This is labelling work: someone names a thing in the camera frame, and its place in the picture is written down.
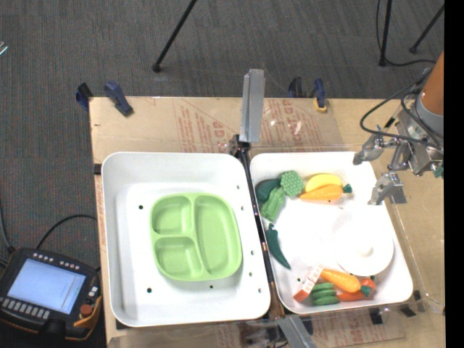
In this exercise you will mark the dark green chili pepper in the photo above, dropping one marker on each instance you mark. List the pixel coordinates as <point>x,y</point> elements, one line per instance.
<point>275,247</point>

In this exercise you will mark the dark green toy vegetable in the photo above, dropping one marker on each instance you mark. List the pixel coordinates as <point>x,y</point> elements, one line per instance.
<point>264,190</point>

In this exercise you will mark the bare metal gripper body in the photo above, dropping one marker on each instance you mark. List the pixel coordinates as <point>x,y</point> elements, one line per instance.
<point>422,154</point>

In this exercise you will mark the orange red toy pepper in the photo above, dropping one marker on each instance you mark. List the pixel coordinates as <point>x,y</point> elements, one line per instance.
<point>349,296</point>

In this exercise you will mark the red and white carton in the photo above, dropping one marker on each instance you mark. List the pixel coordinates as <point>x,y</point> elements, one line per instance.
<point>308,285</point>

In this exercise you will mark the green pea pods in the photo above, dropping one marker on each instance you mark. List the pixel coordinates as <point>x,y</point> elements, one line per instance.
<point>323,294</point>

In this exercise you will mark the green divided plate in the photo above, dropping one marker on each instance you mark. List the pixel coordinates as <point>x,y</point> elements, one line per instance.
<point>214,230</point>

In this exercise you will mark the white round plate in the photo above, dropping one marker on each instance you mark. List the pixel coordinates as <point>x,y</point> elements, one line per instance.
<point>366,252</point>

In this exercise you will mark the brown cardboard board red print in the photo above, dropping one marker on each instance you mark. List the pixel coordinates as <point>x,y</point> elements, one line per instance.
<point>145,129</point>

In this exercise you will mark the light green leafy toy vegetable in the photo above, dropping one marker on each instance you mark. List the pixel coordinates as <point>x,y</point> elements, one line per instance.
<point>272,205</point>

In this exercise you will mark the orange carrot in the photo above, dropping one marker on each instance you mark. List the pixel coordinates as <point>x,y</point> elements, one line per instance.
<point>342,280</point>
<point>322,193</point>

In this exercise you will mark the thin black rod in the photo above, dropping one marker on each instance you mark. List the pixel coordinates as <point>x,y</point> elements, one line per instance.
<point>258,223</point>

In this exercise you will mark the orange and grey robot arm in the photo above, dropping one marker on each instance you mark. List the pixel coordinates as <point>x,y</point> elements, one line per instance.
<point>433,85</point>

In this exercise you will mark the yellow banana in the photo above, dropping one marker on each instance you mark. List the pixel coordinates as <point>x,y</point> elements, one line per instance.
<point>320,180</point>

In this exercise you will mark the white plastic tray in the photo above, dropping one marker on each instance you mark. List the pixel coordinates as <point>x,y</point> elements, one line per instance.
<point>119,172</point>
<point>311,230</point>

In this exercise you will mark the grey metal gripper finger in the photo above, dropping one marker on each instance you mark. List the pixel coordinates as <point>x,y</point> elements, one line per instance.
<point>369,148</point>
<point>386,185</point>

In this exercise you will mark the green hexagon-patterned toy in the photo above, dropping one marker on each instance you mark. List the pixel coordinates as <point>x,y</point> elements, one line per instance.
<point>291,183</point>

